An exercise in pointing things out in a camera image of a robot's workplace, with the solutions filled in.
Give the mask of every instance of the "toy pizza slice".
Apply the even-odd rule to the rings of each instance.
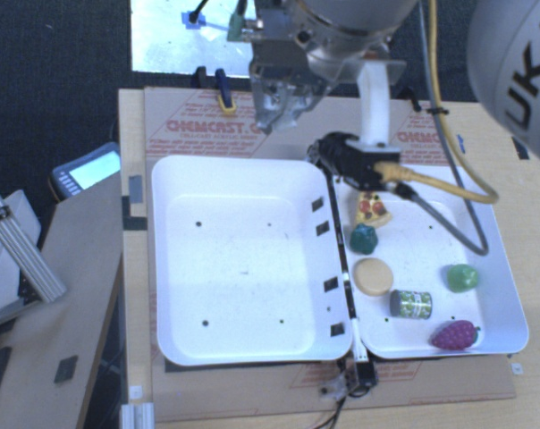
[[[359,192],[356,224],[381,227],[392,219],[392,214],[385,208],[381,198],[371,190]]]

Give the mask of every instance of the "green can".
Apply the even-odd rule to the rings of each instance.
[[[433,300],[429,292],[394,290],[390,298],[389,308],[392,316],[428,319],[433,310]]]

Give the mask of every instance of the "empty white tray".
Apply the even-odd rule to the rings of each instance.
[[[169,156],[152,173],[157,338],[174,363],[332,360],[352,340],[324,175]]]
[[[415,171],[454,182],[449,167],[411,166]],[[479,188],[462,173],[469,189]],[[439,189],[412,183],[418,194],[479,243],[464,202]],[[344,183],[336,184],[346,243],[349,243],[358,192]],[[433,313],[427,320],[392,317],[390,295],[371,297],[354,289],[359,333],[367,349],[382,358],[426,358],[434,356],[503,354],[522,350],[528,328],[512,279],[493,208],[474,203],[488,239],[489,254],[480,257],[467,250],[429,214],[413,202],[380,193],[393,219],[378,228],[379,244],[372,255],[385,261],[393,272],[393,289],[427,291],[433,298]],[[350,270],[365,256],[346,247]],[[480,282],[473,290],[453,293],[447,288],[451,265],[473,265]],[[477,342],[463,351],[444,351],[429,343],[430,337],[453,320],[467,319],[480,328]]]

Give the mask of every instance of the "bright screen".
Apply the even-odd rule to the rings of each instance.
[[[87,162],[81,167],[74,168],[70,171],[70,175],[82,189],[87,189],[108,176],[119,172],[120,168],[121,159],[119,155],[111,151],[104,156]]]

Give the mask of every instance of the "dark floor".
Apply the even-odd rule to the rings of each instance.
[[[272,0],[256,0],[258,7]],[[440,71],[445,100],[472,101],[465,69],[470,16],[477,0],[439,0]],[[0,0],[0,193],[24,189],[39,216],[54,200],[50,171],[117,135],[117,91],[145,86],[188,87],[181,75],[131,71],[130,0]],[[426,97],[418,17],[414,12],[392,43],[408,69],[395,88]],[[245,82],[233,82],[244,87]],[[355,88],[339,88],[355,94]],[[118,323],[112,324],[105,362],[86,427],[116,427],[120,386],[115,367]]]

